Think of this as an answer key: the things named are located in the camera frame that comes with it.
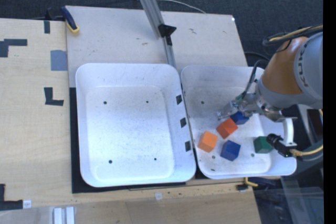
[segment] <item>empty white tray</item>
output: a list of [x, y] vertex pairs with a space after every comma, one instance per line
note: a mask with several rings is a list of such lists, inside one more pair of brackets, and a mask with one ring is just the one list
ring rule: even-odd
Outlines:
[[[255, 153], [253, 140], [270, 133], [284, 135], [282, 123], [274, 123], [254, 114], [245, 124], [226, 139], [216, 131], [217, 112], [241, 94], [249, 80], [252, 67], [187, 66], [182, 70], [181, 82], [195, 143], [197, 162], [202, 173], [212, 179], [283, 176], [292, 174], [297, 167], [295, 158], [285, 158], [276, 150], [268, 154]], [[263, 70], [258, 68], [256, 78]], [[216, 147], [207, 153], [197, 147], [201, 135], [210, 131], [218, 135]], [[238, 157], [229, 161], [220, 156], [223, 144], [231, 140], [240, 144]]]
[[176, 69], [86, 63], [76, 72], [80, 172], [93, 187], [178, 183], [196, 171]]

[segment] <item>cube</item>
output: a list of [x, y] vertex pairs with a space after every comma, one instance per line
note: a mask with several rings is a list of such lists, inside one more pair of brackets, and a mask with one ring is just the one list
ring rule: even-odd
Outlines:
[[239, 151], [240, 145], [231, 140], [228, 140], [223, 145], [220, 156], [232, 162], [238, 157]]
[[256, 153], [269, 153], [273, 150], [272, 146], [268, 144], [265, 136], [259, 136], [253, 140], [254, 150]]
[[218, 140], [217, 135], [215, 135], [215, 134], [213, 134], [209, 131], [205, 131], [202, 134], [197, 147], [206, 151], [206, 152], [210, 152], [215, 148], [217, 140]]
[[235, 114], [231, 115], [230, 118], [237, 124], [242, 125], [249, 120], [248, 117], [245, 117], [240, 111], [237, 111]]
[[238, 129], [237, 124], [231, 119], [228, 118], [226, 121], [222, 122], [217, 128], [217, 132], [221, 135], [222, 138], [227, 138], [235, 130]]

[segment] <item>black connector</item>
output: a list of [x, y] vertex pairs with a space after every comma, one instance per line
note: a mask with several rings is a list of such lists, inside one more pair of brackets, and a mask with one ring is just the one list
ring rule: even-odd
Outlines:
[[280, 135], [276, 134], [269, 134], [266, 138], [267, 143], [270, 144], [273, 148], [275, 148], [280, 155], [282, 155], [283, 157], [293, 156], [290, 150], [295, 149], [296, 146], [285, 146], [280, 142], [282, 140], [283, 138]]

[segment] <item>red-orange cube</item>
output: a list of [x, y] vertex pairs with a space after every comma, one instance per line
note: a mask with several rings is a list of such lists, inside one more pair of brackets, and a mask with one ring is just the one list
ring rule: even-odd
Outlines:
[[221, 135], [222, 138], [227, 138], [235, 130], [238, 129], [237, 124], [231, 119], [228, 118], [226, 121], [222, 122], [217, 128], [217, 132]]
[[210, 152], [212, 151], [217, 143], [217, 139], [218, 136], [209, 132], [209, 131], [205, 131], [202, 136], [201, 139], [197, 145], [198, 148], [206, 151], [206, 152]]

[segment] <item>dark blue cube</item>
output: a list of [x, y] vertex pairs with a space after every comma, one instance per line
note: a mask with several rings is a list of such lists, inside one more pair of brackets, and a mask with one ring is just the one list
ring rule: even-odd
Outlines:
[[220, 153], [221, 157], [228, 159], [229, 161], [233, 161], [238, 157], [240, 150], [240, 145], [228, 140], [222, 147], [222, 152]]
[[235, 114], [231, 115], [230, 118], [237, 124], [242, 125], [248, 121], [248, 117], [245, 117], [240, 111], [237, 111]]

